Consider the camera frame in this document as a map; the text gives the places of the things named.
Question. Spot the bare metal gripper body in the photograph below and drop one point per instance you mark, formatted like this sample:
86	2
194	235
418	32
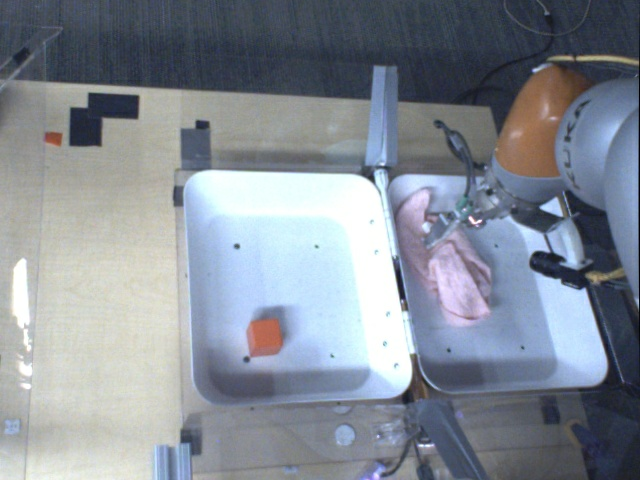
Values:
484	204

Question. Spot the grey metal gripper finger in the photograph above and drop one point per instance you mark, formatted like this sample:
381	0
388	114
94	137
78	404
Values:
442	233
439	216

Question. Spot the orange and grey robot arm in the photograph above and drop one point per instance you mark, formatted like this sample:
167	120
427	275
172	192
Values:
595	138

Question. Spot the pink cloth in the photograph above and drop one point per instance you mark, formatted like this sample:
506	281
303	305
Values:
450	278

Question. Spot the white plastic tray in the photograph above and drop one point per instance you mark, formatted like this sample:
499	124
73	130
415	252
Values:
520	328
295	288

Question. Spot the orange cube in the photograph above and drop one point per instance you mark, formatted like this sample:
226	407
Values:
264	337

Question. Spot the black cylinder on white bracket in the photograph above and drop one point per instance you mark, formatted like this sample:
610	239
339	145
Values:
560	266

